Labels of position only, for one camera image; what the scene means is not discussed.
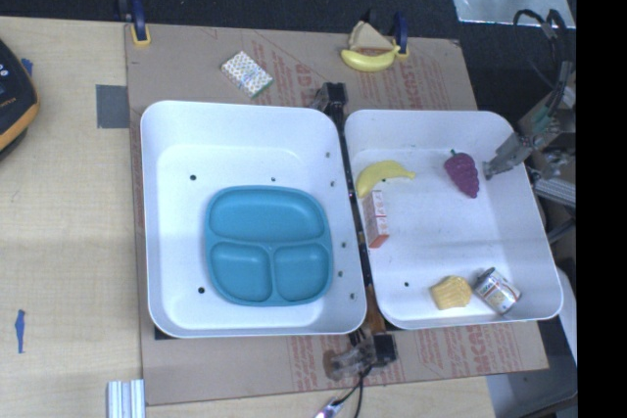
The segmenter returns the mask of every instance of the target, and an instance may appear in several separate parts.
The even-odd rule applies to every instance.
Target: blue tape
[[[18,335],[18,353],[24,353],[24,316],[26,312],[22,309],[18,310],[18,318],[16,319],[16,335]]]

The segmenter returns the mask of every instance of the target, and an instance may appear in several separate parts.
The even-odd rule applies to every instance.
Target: toy banana
[[[390,67],[401,50],[401,46],[394,45],[394,49],[376,56],[358,53],[350,49],[343,49],[340,53],[342,60],[349,67],[359,71],[381,71]]]
[[[380,161],[367,166],[357,177],[357,196],[361,199],[374,188],[379,181],[387,178],[415,178],[415,172],[406,170],[396,161]]]

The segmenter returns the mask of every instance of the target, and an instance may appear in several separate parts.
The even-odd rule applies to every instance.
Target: cardboard sheet
[[[348,388],[322,366],[323,355],[350,348],[347,336],[213,338],[159,336],[147,307],[139,120],[160,100],[306,107],[324,82],[344,82],[347,114],[360,109],[474,110],[457,43],[411,38],[410,56],[378,73],[349,69],[339,58],[348,35],[239,28],[151,25],[152,43],[134,46],[125,28],[128,102],[143,378],[148,405]],[[250,99],[220,72],[245,51],[273,78]],[[538,325],[519,322],[395,331],[398,360],[366,385],[545,369]]]

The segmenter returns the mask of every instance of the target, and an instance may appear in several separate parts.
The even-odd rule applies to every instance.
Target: white plastic tray
[[[358,111],[346,122],[354,179],[387,159],[415,179],[380,182],[391,236],[369,250],[382,314],[402,329],[540,320],[559,312],[562,290],[542,219],[523,165],[489,181],[482,162],[512,128],[488,112]],[[473,156],[480,178],[476,199],[465,196],[443,168],[451,149]],[[522,297],[505,316],[476,294],[466,307],[438,310],[429,288],[448,275],[472,286],[496,267]]]
[[[343,334],[365,317],[362,268],[335,125],[286,107],[163,101],[141,118],[148,306],[179,338]],[[315,197],[328,218],[333,278],[314,302],[249,306],[213,287],[203,245],[220,189],[283,186]]]

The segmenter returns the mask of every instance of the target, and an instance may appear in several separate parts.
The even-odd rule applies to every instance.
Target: small can
[[[479,276],[474,291],[500,314],[508,312],[520,299],[520,291],[494,266]]]

